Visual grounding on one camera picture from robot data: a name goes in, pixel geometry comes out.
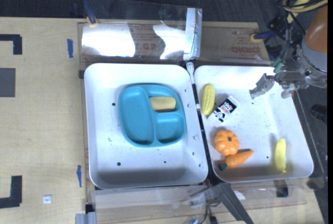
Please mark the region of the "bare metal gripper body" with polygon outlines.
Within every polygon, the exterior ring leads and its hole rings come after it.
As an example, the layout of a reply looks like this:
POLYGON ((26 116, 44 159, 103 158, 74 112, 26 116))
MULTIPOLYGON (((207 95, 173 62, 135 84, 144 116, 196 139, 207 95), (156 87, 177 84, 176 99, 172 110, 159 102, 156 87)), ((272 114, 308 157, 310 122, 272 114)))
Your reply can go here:
POLYGON ((277 60, 274 63, 275 81, 283 88, 327 87, 327 73, 303 60, 277 60))

